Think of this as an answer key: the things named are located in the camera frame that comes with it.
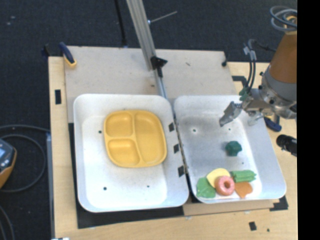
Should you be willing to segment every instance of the electronic device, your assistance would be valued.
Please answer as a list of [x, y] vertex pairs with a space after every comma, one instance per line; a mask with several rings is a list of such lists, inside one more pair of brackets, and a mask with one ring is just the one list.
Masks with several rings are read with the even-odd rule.
[[8, 180], [17, 158], [17, 150], [0, 138], [0, 189]]

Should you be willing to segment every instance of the wooden table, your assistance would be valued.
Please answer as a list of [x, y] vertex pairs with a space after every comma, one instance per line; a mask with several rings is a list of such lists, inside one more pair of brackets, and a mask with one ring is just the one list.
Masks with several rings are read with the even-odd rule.
[[[181, 51], [169, 51], [172, 56]], [[194, 52], [196, 57], [208, 52]], [[209, 53], [213, 60], [221, 63], [221, 53]], [[203, 61], [202, 67], [210, 67], [210, 61]], [[255, 85], [260, 83], [259, 72], [264, 72], [267, 63], [257, 64]], [[242, 62], [228, 62], [226, 70], [232, 76], [249, 74], [249, 66]], [[49, 57], [50, 121], [52, 138], [52, 180], [53, 180], [53, 232], [52, 238], [70, 238], [70, 240], [163, 240], [163, 239], [298, 239], [298, 197], [297, 197], [297, 158], [282, 151], [276, 144], [279, 132], [269, 130], [269, 135], [287, 185], [285, 199], [287, 209], [270, 211], [269, 208], [227, 211], [206, 215], [192, 215], [116, 223], [92, 228], [78, 229], [76, 198], [73, 181], [70, 140], [68, 131], [68, 112], [66, 95], [66, 64], [62, 57]], [[242, 88], [240, 82], [234, 82], [234, 94]], [[280, 121], [281, 134], [297, 137], [295, 120]], [[279, 200], [271, 200], [277, 205]]]

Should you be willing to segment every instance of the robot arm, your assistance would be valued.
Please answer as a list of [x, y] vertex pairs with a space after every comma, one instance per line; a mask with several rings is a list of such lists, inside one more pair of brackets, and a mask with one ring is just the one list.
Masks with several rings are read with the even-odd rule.
[[297, 116], [297, 11], [275, 6], [271, 8], [270, 13], [271, 24], [277, 30], [283, 31], [284, 36], [263, 73], [258, 88], [252, 88], [256, 73], [256, 57], [252, 47], [253, 40], [249, 40], [244, 51], [250, 55], [250, 75], [248, 84], [240, 92], [242, 103], [229, 104], [219, 120], [221, 127], [235, 119], [242, 110], [250, 116], [249, 125], [254, 125], [258, 119], [272, 114], [285, 119], [294, 119]]

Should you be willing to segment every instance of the dark background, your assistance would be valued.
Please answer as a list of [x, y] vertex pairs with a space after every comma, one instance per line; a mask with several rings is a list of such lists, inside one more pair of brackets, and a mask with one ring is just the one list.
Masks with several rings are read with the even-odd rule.
[[[149, 20], [177, 14], [151, 24], [156, 49], [224, 51], [229, 61], [246, 61], [243, 43], [256, 39], [277, 48], [283, 33], [270, 23], [273, 6], [298, 9], [298, 0], [143, 0]], [[119, 0], [130, 48], [138, 48], [125, 0]], [[48, 65], [41, 49], [48, 44], [59, 55], [58, 43], [120, 47], [120, 25], [114, 0], [0, 0], [0, 126], [25, 124], [50, 127]], [[259, 62], [269, 62], [271, 51], [257, 50]], [[44, 132], [0, 130], [0, 137], [21, 133], [46, 148]], [[18, 158], [4, 188], [30, 183], [41, 171], [42, 157], [34, 144], [7, 140]], [[47, 170], [32, 188], [1, 193], [0, 206], [14, 227], [17, 240], [48, 240], [50, 233]], [[0, 222], [10, 239], [3, 214]]]

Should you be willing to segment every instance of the yellow cheese slice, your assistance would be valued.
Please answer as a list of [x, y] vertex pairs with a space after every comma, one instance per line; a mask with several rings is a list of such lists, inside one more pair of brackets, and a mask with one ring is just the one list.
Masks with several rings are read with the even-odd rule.
[[211, 171], [206, 176], [206, 179], [208, 180], [210, 185], [215, 188], [215, 180], [216, 180], [216, 178], [221, 177], [221, 176], [229, 176], [230, 177], [230, 173], [224, 168], [218, 168], [218, 169], [214, 169], [213, 171]]

